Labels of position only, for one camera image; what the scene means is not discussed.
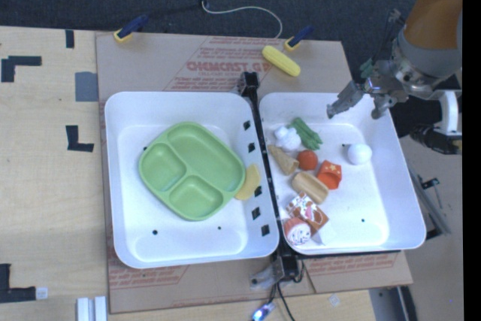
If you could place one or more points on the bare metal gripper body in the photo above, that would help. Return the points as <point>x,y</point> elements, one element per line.
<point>391,80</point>

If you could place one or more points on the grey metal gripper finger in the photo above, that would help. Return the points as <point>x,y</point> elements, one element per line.
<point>382,105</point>
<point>343,99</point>

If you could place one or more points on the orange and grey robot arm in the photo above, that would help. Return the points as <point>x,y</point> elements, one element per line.
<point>432,19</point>

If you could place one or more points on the green asparagus bunch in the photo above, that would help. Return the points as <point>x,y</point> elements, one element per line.
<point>307,133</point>

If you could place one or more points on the white egg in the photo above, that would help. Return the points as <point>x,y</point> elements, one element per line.
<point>359,153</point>

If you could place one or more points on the white garlic bulb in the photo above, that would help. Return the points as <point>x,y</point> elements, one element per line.
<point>287,138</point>

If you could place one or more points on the red tomato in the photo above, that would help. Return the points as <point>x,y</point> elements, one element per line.
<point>307,160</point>

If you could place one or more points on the yellow corn cob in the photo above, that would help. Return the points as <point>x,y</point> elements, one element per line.
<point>281,61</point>

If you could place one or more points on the red fries carton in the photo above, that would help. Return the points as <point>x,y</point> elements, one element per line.
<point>329,174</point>

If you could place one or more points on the beige ice cream cone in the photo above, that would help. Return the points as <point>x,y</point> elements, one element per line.
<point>283,159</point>

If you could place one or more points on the tan hot dog bun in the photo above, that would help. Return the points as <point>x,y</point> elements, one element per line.
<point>310,187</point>

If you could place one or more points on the white plastic tray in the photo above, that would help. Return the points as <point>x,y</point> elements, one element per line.
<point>188,240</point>
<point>376,199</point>

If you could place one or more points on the thin black rod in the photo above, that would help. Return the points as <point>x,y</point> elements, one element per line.
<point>266,158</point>

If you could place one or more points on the brown printed carton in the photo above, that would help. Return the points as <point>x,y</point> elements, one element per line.
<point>308,210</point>

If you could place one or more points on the yellow wedge toy food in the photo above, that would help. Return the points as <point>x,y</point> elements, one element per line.
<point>250,182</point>

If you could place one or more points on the red and white printed can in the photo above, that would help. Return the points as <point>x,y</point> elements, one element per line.
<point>297,233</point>

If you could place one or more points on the green divided plate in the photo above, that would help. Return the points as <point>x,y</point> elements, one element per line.
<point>195,154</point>

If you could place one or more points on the brown cardboard board red print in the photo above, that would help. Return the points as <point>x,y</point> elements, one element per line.
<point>150,64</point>

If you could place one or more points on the black cylinder on white bracket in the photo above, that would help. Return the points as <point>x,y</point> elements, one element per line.
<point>449,112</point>

